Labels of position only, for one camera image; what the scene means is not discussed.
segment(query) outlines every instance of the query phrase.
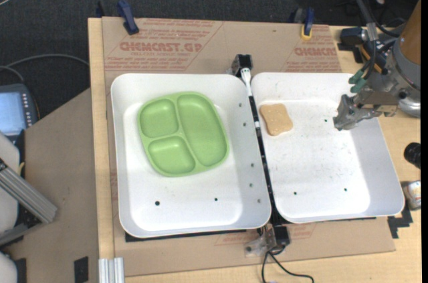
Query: yellow clip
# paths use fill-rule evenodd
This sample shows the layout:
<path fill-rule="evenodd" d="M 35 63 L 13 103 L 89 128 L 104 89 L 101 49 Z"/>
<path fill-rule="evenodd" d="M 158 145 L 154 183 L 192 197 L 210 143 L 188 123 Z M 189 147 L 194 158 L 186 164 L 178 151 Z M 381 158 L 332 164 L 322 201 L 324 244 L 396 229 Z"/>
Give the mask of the yellow clip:
<path fill-rule="evenodd" d="M 303 40 L 309 40 L 309 39 L 311 39 L 312 38 L 312 28 L 310 29 L 310 31 L 309 31 L 309 35 L 306 35 L 305 34 L 305 25 L 303 24 L 303 26 L 302 26 L 302 30 L 300 31 L 300 37 L 303 39 Z"/>

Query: blue clamp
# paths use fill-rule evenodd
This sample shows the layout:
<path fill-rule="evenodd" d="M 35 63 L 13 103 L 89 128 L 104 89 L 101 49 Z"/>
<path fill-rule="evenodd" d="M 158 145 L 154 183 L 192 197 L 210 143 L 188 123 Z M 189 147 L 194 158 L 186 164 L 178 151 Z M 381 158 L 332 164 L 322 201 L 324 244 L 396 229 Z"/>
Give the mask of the blue clamp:
<path fill-rule="evenodd" d="M 309 40 L 312 37 L 312 25 L 314 24 L 315 12 L 314 9 L 308 7 L 306 10 L 305 24 L 302 28 L 302 39 Z"/>
<path fill-rule="evenodd" d="M 131 6 L 126 0 L 119 0 L 118 4 L 118 13 L 119 16 L 125 18 L 125 22 L 123 23 L 123 26 L 125 27 L 126 31 L 129 35 L 138 33 L 140 29 L 135 24 L 134 17 L 132 16 Z"/>

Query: black knob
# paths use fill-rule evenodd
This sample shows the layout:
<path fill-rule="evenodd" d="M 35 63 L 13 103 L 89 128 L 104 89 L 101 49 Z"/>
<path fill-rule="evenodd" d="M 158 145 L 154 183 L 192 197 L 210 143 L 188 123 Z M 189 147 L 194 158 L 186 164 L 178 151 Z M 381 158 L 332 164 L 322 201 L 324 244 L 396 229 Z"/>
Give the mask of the black knob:
<path fill-rule="evenodd" d="M 412 163 L 416 168 L 421 168 L 421 144 L 410 143 L 404 150 L 404 158 Z"/>

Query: wooden table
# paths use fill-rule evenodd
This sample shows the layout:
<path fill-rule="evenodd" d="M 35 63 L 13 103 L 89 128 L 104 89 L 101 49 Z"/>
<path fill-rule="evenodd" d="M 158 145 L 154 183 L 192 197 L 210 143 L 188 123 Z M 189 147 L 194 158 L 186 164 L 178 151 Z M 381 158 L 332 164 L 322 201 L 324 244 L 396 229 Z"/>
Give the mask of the wooden table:
<path fill-rule="evenodd" d="M 341 27 L 330 27 L 338 39 Z M 94 124 L 94 155 L 96 171 L 96 198 L 98 214 L 99 257 L 113 258 L 114 237 L 112 202 L 108 159 L 108 133 L 106 120 L 106 91 L 102 20 L 88 20 L 92 114 Z M 358 64 L 348 52 L 338 51 L 343 72 L 354 73 Z M 393 118 L 380 118 L 381 127 L 400 181 L 415 181 L 421 172 L 403 157 L 403 149 L 411 142 L 420 142 L 420 120 L 399 112 Z M 396 251 L 381 254 L 348 256 L 319 260 L 288 262 L 291 272 L 310 274 L 319 282 L 421 282 L 421 212 L 412 211 L 413 223 L 399 229 L 395 240 Z M 137 282 L 261 282 L 261 265 L 157 274 L 127 278 Z M 265 269 L 267 280 L 278 282 L 306 282 L 303 278 L 284 276 L 275 264 Z"/>

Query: blue screen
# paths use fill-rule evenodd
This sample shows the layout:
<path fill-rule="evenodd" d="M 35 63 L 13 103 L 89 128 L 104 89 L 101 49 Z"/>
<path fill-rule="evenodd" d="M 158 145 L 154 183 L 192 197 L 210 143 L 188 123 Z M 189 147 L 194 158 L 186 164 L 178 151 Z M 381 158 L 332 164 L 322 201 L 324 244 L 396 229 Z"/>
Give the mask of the blue screen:
<path fill-rule="evenodd" d="M 0 131 L 7 135 L 19 134 L 26 128 L 21 94 L 0 93 Z"/>

